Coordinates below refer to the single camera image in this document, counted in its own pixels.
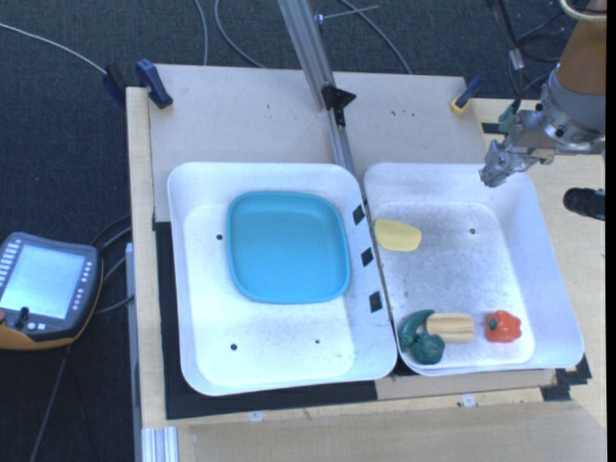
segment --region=robotic end effector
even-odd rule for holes
[[[533,165],[550,164],[556,154],[605,155],[605,84],[607,0],[591,0],[544,84],[535,111],[518,111],[515,101],[499,118],[505,133],[492,141],[479,172],[488,187],[497,187]],[[601,18],[596,12],[603,12]]]

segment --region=dark carpet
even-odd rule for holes
[[[212,65],[253,66],[222,38],[216,0],[199,0]],[[415,74],[483,78],[482,97],[513,97],[510,44],[484,0],[347,0],[396,45]],[[520,37],[558,13],[557,0],[502,0]],[[312,0],[323,15],[346,11]],[[221,0],[226,33],[267,67],[297,68],[274,0]],[[105,67],[116,62],[135,85],[135,63],[202,64],[203,30],[191,0],[0,0],[0,22],[67,46]],[[558,56],[573,22],[558,17],[527,50]],[[356,15],[326,19],[334,70],[404,73],[392,50]],[[528,60],[532,80],[553,63]],[[524,97],[537,97],[537,89]],[[128,215],[125,116],[94,67],[49,44],[0,29],[0,240],[13,231],[89,243]],[[128,238],[105,254],[108,267]],[[105,285],[100,306],[126,296],[124,273]],[[124,307],[96,316],[75,343],[38,461],[133,459],[130,368]],[[64,350],[0,352],[0,461],[30,459]]]

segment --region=toy vegetable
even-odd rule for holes
[[[493,343],[511,343],[522,336],[521,324],[519,318],[504,310],[498,310],[486,317],[485,336]]]
[[[435,365],[443,358],[445,342],[438,335],[426,332],[417,333],[419,326],[434,313],[434,310],[422,310],[411,314],[398,331],[400,347],[410,349],[418,363]]]

